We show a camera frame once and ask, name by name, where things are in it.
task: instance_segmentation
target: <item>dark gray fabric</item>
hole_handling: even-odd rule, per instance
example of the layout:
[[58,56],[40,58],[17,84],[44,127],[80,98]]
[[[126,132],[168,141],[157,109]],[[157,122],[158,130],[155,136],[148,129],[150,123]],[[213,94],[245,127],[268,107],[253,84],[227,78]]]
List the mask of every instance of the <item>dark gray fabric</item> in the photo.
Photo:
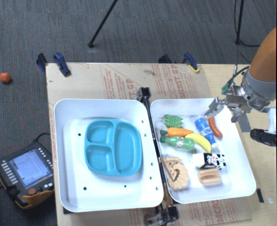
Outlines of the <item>dark gray fabric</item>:
[[[189,52],[199,64],[251,61],[258,47],[235,44],[240,2],[235,0],[0,0],[0,157],[49,132],[45,74],[36,65],[61,52],[67,62],[157,63],[167,53],[181,63]],[[277,24],[277,0],[244,0],[240,39],[259,45]],[[239,56],[240,64],[247,61]],[[40,142],[50,150],[50,137]],[[54,197],[23,211],[0,189],[0,226],[56,225]]]

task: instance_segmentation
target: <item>white tray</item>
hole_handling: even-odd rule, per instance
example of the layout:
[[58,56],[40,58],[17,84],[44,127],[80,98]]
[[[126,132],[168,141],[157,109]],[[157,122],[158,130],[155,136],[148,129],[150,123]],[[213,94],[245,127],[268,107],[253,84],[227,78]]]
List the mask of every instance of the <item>white tray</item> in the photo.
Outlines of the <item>white tray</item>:
[[[55,130],[62,205],[71,212],[148,208],[163,200],[163,185],[145,106],[136,100],[63,99],[55,106]],[[132,176],[93,172],[85,162],[84,136],[97,119],[135,126],[142,140],[142,165]]]
[[193,203],[211,201],[226,198],[249,196],[256,190],[256,182],[246,157],[236,125],[231,122],[232,114],[228,108],[224,108],[216,117],[217,127],[223,134],[222,139],[217,139],[219,145],[212,153],[224,154],[226,167],[220,170],[221,182],[217,184],[203,185],[198,180],[200,170],[193,164],[193,153],[204,153],[199,145],[192,151],[177,149],[166,143],[160,142],[160,130],[167,130],[164,124],[166,114],[177,115],[183,118],[182,127],[199,133],[194,121],[203,117],[209,109],[213,98],[206,99],[162,99],[154,101],[150,106],[152,121],[155,128],[159,150],[162,158],[177,156],[187,168],[189,182],[182,190],[174,190],[168,187],[171,197],[179,203]]

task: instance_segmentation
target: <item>orange carrot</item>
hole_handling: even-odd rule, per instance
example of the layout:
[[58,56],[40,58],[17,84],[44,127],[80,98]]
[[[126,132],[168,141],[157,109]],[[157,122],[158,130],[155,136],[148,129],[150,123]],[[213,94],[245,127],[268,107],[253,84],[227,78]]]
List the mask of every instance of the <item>orange carrot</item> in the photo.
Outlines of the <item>orange carrot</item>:
[[215,135],[216,137],[218,137],[218,138],[221,138],[221,137],[222,137],[222,133],[221,133],[220,130],[217,128],[214,117],[210,117],[210,118],[208,119],[208,123],[209,123],[209,126],[210,126],[210,128],[212,129],[214,135]]
[[185,137],[186,135],[193,133],[192,130],[184,129],[184,128],[176,128],[176,127],[170,127],[168,128],[168,137]]

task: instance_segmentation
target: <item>green bottle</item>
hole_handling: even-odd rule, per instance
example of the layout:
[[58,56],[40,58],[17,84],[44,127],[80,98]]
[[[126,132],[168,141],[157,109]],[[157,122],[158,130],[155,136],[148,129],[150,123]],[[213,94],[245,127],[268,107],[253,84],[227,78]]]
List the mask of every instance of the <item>green bottle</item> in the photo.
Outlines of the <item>green bottle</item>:
[[194,149],[195,141],[191,138],[185,138],[185,137],[166,137],[161,136],[160,138],[161,143],[168,143],[170,146],[173,146],[175,148],[182,148],[186,149],[188,151],[191,151]]

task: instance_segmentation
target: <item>table top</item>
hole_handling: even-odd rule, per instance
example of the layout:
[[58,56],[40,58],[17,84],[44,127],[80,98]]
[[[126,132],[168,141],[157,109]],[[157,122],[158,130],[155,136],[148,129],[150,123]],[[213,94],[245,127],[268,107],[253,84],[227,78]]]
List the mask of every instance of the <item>table top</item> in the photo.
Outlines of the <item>table top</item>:
[[[140,87],[150,87],[152,99],[210,98],[221,95],[221,87],[230,79],[234,65],[198,65],[192,72],[186,64],[110,64],[67,63],[71,75],[64,76],[57,64],[46,64],[49,117],[54,163],[55,189],[58,188],[57,145],[54,130],[54,106],[64,98],[131,99]],[[235,78],[240,84],[242,77]],[[266,113],[247,114],[253,128],[268,129]],[[249,133],[241,132],[242,144],[264,202],[257,192],[251,196],[211,202],[177,205],[180,219],[175,225],[277,225],[277,158],[276,148],[258,143]],[[145,225],[143,217],[152,209],[110,210],[64,213],[55,190],[57,220],[64,225]]]

